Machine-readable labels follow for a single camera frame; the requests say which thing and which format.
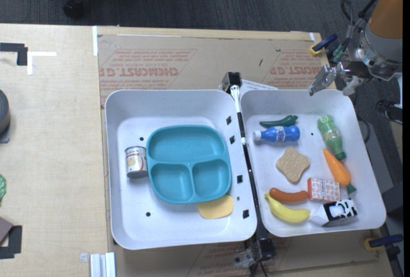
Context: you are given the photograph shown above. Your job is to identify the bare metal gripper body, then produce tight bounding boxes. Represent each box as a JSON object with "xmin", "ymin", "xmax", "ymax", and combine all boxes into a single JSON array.
[{"xmin": 335, "ymin": 42, "xmax": 385, "ymax": 80}]

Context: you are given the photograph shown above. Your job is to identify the green bottle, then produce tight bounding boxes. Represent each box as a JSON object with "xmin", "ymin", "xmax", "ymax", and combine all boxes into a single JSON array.
[{"xmin": 316, "ymin": 114, "xmax": 348, "ymax": 162}]

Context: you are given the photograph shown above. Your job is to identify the green chili pepper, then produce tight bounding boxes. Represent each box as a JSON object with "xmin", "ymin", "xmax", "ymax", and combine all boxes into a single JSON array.
[{"xmin": 258, "ymin": 114, "xmax": 299, "ymax": 129}]

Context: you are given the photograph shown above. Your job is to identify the white paper label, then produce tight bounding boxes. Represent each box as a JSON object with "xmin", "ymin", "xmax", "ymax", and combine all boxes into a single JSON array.
[{"xmin": 240, "ymin": 78, "xmax": 279, "ymax": 92}]

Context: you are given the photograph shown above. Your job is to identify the blue bottle with white cap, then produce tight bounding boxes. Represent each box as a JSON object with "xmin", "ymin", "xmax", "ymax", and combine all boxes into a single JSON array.
[{"xmin": 252, "ymin": 124, "xmax": 301, "ymax": 144}]

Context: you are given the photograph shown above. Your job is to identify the orange carrot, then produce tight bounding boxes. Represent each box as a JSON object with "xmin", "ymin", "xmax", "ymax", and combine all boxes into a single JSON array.
[{"xmin": 322, "ymin": 147, "xmax": 357, "ymax": 195}]

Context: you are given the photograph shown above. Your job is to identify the tan bread slice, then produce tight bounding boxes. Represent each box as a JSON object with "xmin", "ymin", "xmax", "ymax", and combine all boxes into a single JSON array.
[{"xmin": 275, "ymin": 147, "xmax": 311, "ymax": 185}]

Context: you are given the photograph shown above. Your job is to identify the thin black and white rod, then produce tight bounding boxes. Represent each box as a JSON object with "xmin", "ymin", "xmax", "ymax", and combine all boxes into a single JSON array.
[{"xmin": 229, "ymin": 85, "xmax": 270, "ymax": 243}]

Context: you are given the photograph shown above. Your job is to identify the white plastic tray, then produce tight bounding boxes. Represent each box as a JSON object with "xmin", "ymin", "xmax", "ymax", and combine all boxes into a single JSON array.
[
  {"xmin": 239, "ymin": 88, "xmax": 388, "ymax": 239},
  {"xmin": 104, "ymin": 88, "xmax": 259, "ymax": 251}
]

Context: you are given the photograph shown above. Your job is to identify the orange and white carton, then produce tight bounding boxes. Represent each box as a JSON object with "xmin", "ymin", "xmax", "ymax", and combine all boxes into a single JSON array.
[{"xmin": 306, "ymin": 176, "xmax": 341, "ymax": 204}]

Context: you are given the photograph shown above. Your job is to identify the orange sausage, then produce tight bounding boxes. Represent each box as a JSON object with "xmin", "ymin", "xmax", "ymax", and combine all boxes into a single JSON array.
[{"xmin": 268, "ymin": 187, "xmax": 309, "ymax": 205}]

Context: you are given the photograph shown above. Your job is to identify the black and white milk carton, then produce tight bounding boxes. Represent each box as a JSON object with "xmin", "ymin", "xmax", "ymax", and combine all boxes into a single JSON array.
[{"xmin": 308, "ymin": 197, "xmax": 359, "ymax": 228}]

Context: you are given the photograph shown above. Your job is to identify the brown cardboard board red print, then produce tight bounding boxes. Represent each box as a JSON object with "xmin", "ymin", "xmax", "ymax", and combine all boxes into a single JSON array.
[{"xmin": 96, "ymin": 33, "xmax": 379, "ymax": 277}]

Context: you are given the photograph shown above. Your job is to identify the yellow banana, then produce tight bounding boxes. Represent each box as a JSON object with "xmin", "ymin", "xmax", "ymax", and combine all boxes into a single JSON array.
[{"xmin": 263, "ymin": 192, "xmax": 311, "ymax": 224}]

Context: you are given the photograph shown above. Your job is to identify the blue divided plate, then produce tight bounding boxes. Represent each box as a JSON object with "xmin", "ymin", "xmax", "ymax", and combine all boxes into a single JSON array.
[{"xmin": 145, "ymin": 124, "xmax": 233, "ymax": 205}]

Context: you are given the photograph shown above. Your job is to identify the yellow cheese slice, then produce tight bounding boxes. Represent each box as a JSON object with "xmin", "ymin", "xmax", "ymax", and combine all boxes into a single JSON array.
[{"xmin": 197, "ymin": 194, "xmax": 235, "ymax": 221}]

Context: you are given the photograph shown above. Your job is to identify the small white and orange can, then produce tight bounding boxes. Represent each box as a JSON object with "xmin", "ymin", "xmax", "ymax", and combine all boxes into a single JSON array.
[{"xmin": 124, "ymin": 145, "xmax": 149, "ymax": 180}]

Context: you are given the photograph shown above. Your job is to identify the grey tape roll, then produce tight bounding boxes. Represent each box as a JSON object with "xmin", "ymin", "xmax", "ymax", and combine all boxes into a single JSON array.
[{"xmin": 0, "ymin": 88, "xmax": 12, "ymax": 144}]

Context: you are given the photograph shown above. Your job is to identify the green toy vegetable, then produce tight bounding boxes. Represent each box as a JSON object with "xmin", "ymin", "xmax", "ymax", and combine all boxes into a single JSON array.
[{"xmin": 0, "ymin": 173, "xmax": 8, "ymax": 205}]

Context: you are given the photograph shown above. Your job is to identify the brown flat piece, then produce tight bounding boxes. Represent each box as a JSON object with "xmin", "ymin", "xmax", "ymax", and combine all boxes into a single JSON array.
[{"xmin": 0, "ymin": 215, "xmax": 15, "ymax": 246}]

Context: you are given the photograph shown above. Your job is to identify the black block with thin wires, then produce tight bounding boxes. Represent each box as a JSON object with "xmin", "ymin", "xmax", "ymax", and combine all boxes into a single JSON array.
[
  {"xmin": 252, "ymin": 237, "xmax": 277, "ymax": 262},
  {"xmin": 222, "ymin": 71, "xmax": 242, "ymax": 92}
]

